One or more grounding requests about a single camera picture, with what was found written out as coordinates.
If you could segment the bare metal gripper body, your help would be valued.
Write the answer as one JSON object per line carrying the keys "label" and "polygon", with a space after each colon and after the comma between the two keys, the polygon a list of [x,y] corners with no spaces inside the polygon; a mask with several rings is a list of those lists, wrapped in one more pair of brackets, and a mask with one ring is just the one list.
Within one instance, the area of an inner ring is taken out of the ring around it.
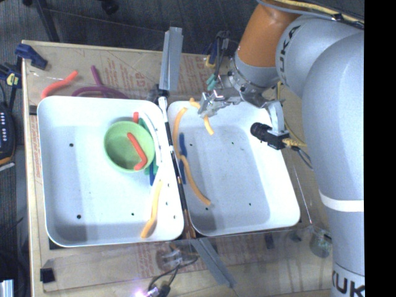
{"label": "bare metal gripper body", "polygon": [[217,84],[213,90],[215,101],[239,104],[241,101],[255,107],[264,107],[267,99],[264,91],[267,87],[267,71],[254,69],[241,71],[230,69],[227,73],[217,75]]}

